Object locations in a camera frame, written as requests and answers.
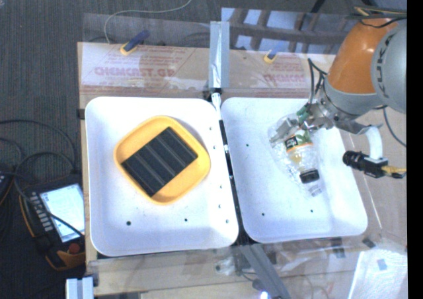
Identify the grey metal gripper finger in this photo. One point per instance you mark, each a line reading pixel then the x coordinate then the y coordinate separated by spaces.
pixel 285 127

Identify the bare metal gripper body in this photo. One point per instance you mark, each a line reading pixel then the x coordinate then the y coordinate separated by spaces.
pixel 320 115

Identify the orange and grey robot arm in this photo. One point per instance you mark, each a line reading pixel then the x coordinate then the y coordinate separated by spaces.
pixel 360 56

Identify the clear plastic bottle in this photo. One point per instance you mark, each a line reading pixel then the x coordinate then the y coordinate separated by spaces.
pixel 282 155

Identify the labelled bottle with black cap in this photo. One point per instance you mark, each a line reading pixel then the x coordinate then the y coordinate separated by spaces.
pixel 299 153

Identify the white plastic tray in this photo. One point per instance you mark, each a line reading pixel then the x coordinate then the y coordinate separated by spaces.
pixel 158 228
pixel 264 192

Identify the black ribbed rectangular block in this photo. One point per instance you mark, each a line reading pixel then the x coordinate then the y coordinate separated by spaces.
pixel 158 160

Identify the brown cardboard board, red print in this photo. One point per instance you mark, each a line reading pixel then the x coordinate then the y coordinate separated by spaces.
pixel 148 69

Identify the yellow plate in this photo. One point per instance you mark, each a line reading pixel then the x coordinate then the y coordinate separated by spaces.
pixel 132 149

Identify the black cylinder on white bracket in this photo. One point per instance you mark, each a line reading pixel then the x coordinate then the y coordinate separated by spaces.
pixel 373 163

